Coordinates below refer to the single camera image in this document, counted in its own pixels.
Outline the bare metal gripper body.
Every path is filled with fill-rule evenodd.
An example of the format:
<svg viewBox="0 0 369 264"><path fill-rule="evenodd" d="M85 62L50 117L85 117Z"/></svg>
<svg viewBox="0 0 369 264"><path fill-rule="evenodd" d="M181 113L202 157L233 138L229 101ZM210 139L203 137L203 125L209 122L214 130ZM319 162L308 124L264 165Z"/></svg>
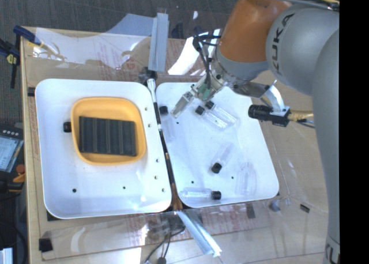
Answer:
<svg viewBox="0 0 369 264"><path fill-rule="evenodd" d="M196 98L204 98L205 88L214 87L215 89L223 86L233 88L235 85L240 85L241 81L228 74L223 69L213 69L205 72L205 75L195 84L191 86L191 93Z"/></svg>

